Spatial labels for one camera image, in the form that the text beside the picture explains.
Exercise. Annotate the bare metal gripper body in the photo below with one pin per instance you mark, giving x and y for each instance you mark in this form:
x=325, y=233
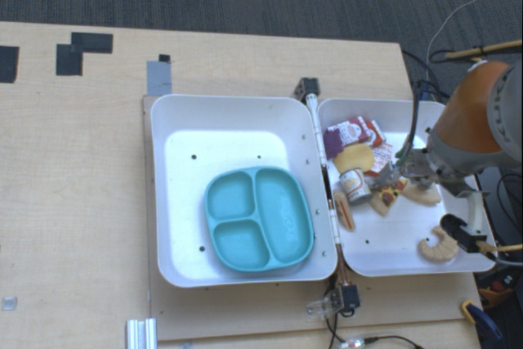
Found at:
x=418, y=167

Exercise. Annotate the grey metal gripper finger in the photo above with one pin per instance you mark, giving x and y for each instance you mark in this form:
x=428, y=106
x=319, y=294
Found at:
x=388, y=177
x=425, y=185

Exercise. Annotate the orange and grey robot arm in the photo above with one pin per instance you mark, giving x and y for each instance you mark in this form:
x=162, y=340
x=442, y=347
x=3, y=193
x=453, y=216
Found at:
x=470, y=110

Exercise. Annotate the beige toy bread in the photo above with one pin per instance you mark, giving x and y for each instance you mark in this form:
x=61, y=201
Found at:
x=427, y=197

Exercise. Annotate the orange and white packet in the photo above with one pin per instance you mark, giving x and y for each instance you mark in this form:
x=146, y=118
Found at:
x=381, y=157

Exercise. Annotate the toy pizza slice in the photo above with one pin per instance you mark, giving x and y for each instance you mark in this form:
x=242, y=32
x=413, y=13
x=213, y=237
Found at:
x=386, y=200

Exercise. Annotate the small white can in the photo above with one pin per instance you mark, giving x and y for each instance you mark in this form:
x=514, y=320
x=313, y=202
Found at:
x=355, y=186

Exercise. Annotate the red and white carton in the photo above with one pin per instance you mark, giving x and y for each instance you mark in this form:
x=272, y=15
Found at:
x=376, y=132

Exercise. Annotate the toy hot dog sausage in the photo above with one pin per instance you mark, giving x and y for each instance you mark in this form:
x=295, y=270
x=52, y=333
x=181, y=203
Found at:
x=344, y=210

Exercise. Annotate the maroon and white carton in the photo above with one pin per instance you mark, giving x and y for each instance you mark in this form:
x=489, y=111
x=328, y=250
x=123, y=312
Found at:
x=350, y=131

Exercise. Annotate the beige toy croissant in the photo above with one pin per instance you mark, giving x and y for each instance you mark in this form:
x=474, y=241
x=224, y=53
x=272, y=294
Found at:
x=439, y=251

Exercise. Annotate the white plastic tray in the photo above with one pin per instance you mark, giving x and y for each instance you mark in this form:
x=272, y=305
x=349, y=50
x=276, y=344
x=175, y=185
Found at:
x=392, y=249
x=184, y=216

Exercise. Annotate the thin black and white rod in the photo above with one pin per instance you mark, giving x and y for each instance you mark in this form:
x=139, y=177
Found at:
x=318, y=126

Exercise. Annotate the blue divided plate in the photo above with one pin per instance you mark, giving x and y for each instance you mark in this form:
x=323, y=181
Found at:
x=261, y=220

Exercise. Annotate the black cylinder on white bracket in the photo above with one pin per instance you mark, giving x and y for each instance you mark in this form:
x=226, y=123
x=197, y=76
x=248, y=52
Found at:
x=463, y=233

